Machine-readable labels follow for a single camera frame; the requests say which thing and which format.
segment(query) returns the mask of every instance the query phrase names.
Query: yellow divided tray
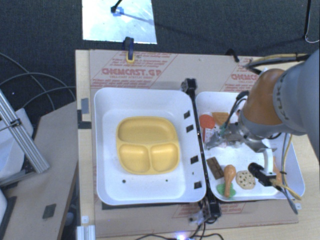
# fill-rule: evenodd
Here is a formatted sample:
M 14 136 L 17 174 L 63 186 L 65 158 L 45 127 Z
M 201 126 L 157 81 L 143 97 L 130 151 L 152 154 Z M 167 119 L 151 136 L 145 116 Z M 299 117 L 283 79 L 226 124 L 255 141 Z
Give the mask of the yellow divided tray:
M 180 161 L 176 129 L 163 117 L 135 116 L 122 120 L 116 129 L 116 149 L 122 167 L 132 174 L 168 173 Z

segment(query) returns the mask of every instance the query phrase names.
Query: brown drumstick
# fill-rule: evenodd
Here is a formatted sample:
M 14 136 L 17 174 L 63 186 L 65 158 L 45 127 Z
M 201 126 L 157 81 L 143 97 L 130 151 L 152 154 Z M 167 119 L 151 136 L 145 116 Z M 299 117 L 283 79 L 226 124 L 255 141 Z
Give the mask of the brown drumstick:
M 236 176 L 236 168 L 232 164 L 229 164 L 224 168 L 223 174 L 225 184 L 224 196 L 228 198 L 230 196 L 231 182 Z

